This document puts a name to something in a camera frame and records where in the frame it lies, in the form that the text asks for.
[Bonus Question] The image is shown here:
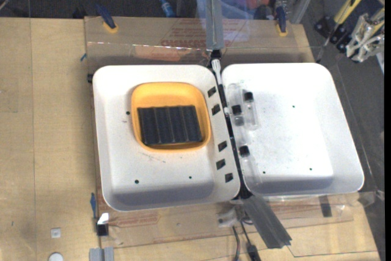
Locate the blue bottle white cap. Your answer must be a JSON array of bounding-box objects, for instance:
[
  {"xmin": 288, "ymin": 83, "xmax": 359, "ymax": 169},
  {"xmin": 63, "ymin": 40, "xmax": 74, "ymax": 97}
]
[{"xmin": 158, "ymin": 0, "xmax": 176, "ymax": 18}]

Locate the orange plastic bowl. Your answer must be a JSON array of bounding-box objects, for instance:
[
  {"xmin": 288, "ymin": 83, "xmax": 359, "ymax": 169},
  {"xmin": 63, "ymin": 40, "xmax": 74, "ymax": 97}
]
[{"xmin": 130, "ymin": 81, "xmax": 213, "ymax": 151}]

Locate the black ribbed rectangular tray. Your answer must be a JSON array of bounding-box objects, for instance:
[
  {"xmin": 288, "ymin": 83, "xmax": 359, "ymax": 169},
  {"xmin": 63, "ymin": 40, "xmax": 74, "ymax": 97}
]
[{"xmin": 136, "ymin": 105, "xmax": 204, "ymax": 146}]

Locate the clear plastic bottle black cap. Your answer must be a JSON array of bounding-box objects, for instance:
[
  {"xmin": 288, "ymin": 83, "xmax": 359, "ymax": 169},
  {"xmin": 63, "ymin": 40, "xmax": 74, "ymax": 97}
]
[
  {"xmin": 227, "ymin": 83, "xmax": 243, "ymax": 116},
  {"xmin": 243, "ymin": 91, "xmax": 260, "ymax": 131},
  {"xmin": 238, "ymin": 145, "xmax": 265, "ymax": 185},
  {"xmin": 233, "ymin": 115, "xmax": 250, "ymax": 144}
]

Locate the white plastic tray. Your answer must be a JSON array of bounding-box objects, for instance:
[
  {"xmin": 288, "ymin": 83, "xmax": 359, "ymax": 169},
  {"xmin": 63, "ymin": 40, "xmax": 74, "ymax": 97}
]
[
  {"xmin": 92, "ymin": 64, "xmax": 241, "ymax": 213},
  {"xmin": 220, "ymin": 62, "xmax": 365, "ymax": 197}
]

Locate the thin black and white rod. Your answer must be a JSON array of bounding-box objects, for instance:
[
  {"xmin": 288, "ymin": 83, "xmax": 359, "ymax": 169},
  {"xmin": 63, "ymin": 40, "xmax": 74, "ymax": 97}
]
[{"xmin": 211, "ymin": 59, "xmax": 247, "ymax": 197}]

